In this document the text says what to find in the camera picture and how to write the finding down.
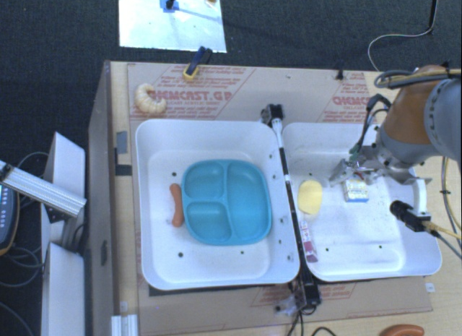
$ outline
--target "small box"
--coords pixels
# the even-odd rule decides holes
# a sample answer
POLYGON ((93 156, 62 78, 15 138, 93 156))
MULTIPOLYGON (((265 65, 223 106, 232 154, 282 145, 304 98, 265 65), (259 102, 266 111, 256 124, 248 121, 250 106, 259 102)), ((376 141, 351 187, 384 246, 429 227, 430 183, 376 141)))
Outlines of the small box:
POLYGON ((367 202, 369 201, 369 191, 367 184, 360 178, 347 179, 343 183, 344 196, 346 202, 367 202))

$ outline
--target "metal bar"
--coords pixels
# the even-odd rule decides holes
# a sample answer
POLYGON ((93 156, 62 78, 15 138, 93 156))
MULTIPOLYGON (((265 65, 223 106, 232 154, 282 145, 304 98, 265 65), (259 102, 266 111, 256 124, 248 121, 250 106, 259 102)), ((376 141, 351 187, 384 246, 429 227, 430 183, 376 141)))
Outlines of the metal bar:
MULTIPOLYGON (((8 166, 10 165, 0 160, 0 169, 3 170, 8 166)), ((59 210, 69 217, 77 217, 87 202, 83 197, 11 166, 8 173, 0 180, 0 184, 59 210)))
POLYGON ((305 294, 306 306, 307 309, 315 309, 316 306, 321 303, 321 294, 305 259, 305 250, 303 249, 302 236, 300 235, 300 229, 298 227, 297 210, 295 209, 292 187, 290 185, 289 169, 287 167, 287 159, 284 150, 284 141, 282 139, 282 120, 278 118, 272 119, 271 127, 276 134, 279 145, 279 155, 281 157, 282 171, 286 183, 287 198, 289 199, 290 215, 292 217, 298 256, 300 258, 299 276, 303 286, 303 293, 305 294))

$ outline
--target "toy sausage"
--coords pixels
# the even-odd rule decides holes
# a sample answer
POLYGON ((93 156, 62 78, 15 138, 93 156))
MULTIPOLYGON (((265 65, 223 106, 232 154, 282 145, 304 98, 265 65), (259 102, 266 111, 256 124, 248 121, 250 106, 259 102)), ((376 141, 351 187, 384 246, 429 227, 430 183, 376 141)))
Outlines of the toy sausage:
POLYGON ((380 336, 423 336, 424 329, 413 324, 397 324, 384 330, 380 336))
POLYGON ((185 221, 185 215, 183 214, 183 201, 181 199, 181 186, 179 184, 171 184, 170 192, 175 201, 175 213, 173 214, 172 224, 174 227, 181 227, 185 221))

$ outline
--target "blue divided plate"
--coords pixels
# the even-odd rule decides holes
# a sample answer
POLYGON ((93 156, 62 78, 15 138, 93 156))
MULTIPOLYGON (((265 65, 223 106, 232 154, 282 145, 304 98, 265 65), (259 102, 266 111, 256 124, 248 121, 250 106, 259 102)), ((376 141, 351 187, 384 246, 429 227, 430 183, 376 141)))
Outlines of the blue divided plate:
POLYGON ((205 244, 254 244, 269 233, 271 204, 262 172, 241 160, 208 160, 183 175, 189 233, 205 244))

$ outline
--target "yellow sponge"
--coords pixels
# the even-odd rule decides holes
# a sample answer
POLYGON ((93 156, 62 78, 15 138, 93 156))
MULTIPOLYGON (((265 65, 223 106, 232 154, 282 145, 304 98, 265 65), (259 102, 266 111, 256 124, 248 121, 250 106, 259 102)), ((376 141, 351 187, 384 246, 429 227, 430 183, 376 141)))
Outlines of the yellow sponge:
POLYGON ((323 187, 318 181, 309 180, 300 184, 298 189, 298 208, 307 214, 316 214, 321 208, 323 187))

